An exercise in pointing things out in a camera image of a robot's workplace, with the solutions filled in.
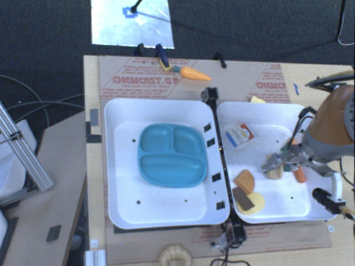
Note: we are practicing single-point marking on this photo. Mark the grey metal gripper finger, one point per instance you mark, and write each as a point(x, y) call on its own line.
point(273, 158)
point(268, 167)

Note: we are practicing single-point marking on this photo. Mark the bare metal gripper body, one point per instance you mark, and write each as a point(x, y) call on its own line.
point(301, 155)

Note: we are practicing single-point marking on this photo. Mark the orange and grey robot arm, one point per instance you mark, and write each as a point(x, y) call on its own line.
point(331, 120)

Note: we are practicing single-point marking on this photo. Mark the beige bread piece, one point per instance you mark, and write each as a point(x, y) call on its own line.
point(276, 174)

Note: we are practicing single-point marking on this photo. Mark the orange sausage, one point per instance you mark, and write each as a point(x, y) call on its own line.
point(300, 175)

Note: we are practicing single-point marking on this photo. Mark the orange waffle biscuit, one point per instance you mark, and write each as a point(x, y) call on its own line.
point(244, 180)

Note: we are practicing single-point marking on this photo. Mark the white plastic tray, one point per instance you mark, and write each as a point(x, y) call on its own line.
point(280, 201)
point(166, 209)

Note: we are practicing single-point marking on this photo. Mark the yellow round disc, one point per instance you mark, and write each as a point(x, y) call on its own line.
point(258, 202)

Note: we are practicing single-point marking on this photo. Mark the white and red carton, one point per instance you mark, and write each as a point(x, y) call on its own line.
point(240, 135)

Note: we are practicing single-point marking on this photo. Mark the brown chocolate bar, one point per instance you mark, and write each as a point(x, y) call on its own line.
point(242, 199)

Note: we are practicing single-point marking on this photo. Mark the thin black rod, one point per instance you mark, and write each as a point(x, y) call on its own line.
point(223, 159)

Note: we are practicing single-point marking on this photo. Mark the yellow cheese wedge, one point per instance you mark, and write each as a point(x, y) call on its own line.
point(257, 100)

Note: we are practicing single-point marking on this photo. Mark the blue divided plate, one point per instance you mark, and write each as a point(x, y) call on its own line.
point(172, 165)

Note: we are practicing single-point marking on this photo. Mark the orange carrot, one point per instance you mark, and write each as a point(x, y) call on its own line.
point(194, 73)

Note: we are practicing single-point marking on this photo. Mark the beige doughnut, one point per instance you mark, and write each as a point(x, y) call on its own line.
point(175, 255)

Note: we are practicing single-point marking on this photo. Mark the brown cardboard board red print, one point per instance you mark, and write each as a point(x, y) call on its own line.
point(155, 87)

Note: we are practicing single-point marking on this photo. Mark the black cylinder on white bracket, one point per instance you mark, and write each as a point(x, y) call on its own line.
point(328, 199)

